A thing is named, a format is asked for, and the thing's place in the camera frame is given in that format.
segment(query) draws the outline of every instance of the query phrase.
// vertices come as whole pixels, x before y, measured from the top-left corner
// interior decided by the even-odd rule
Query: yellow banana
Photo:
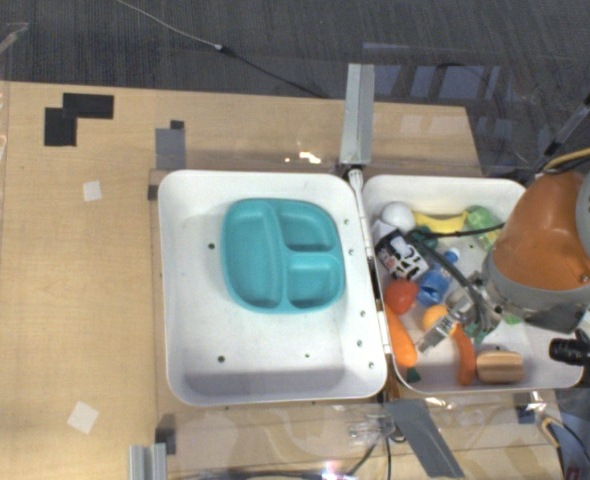
[[[461,231],[468,217],[468,211],[455,217],[430,217],[423,213],[413,212],[417,226],[427,226],[433,233],[455,233]]]

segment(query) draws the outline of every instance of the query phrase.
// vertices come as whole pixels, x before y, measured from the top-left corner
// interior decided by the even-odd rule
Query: orange carrot
[[[437,320],[446,316],[447,313],[448,309],[443,304],[431,306],[426,310],[426,313],[424,313],[422,327],[424,327],[425,330],[430,329]],[[473,382],[473,378],[475,377],[475,347],[473,347],[471,339],[466,336],[466,333],[459,324],[456,324],[453,327],[449,336],[455,340],[457,351],[459,352],[459,372],[457,374],[457,380],[462,386],[468,386]]]
[[[391,336],[391,347],[393,348],[395,363],[398,368],[412,368],[417,363],[415,344],[397,315],[386,305],[384,305],[384,310],[388,321],[388,332]]]
[[[457,380],[462,386],[468,386],[475,377],[475,347],[473,347],[473,342],[466,336],[460,325],[455,326],[452,338],[455,340],[459,351]]]

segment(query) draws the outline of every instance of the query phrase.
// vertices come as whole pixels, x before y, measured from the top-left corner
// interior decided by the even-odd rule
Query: bottle label
[[[428,270],[426,260],[415,247],[406,243],[397,230],[377,242],[375,254],[396,279],[412,281]]]

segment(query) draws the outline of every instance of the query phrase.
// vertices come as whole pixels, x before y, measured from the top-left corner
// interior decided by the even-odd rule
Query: white plastic tray
[[[404,202],[412,210],[429,215],[455,215],[469,206],[481,205],[506,220],[523,192],[521,185],[509,180],[384,175],[375,176],[366,183],[364,205],[371,223],[393,201]],[[486,253],[474,239],[442,239],[440,242],[445,247],[454,245],[459,249],[462,256],[457,266],[464,274],[480,270]],[[382,289],[385,289],[391,278],[382,265],[377,267]],[[424,333],[421,328],[423,311],[424,308],[418,304],[402,317],[415,342]],[[456,380],[457,349],[452,340],[446,340],[428,355],[420,354],[417,370],[422,380],[409,387],[424,394],[570,387],[580,380],[582,368],[553,361],[548,355],[551,339],[562,336],[524,324],[507,325],[504,322],[489,334],[482,343],[482,349],[499,347],[519,352],[524,358],[526,376],[510,386],[481,384],[478,381],[471,386],[460,386]],[[403,379],[405,372],[398,373]]]
[[[235,303],[221,268],[222,220],[246,198],[297,199],[332,217],[343,295],[329,308],[262,314]],[[354,195],[322,174],[177,171],[159,189],[167,375],[201,406],[366,398],[386,361]]]

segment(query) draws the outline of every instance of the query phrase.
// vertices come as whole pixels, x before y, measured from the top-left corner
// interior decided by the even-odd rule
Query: white tape
[[[99,181],[84,183],[84,201],[97,201],[102,198],[102,188]]]
[[[74,429],[79,430],[84,434],[90,434],[98,416],[99,411],[80,401],[77,402],[77,405],[68,418],[67,423]]]

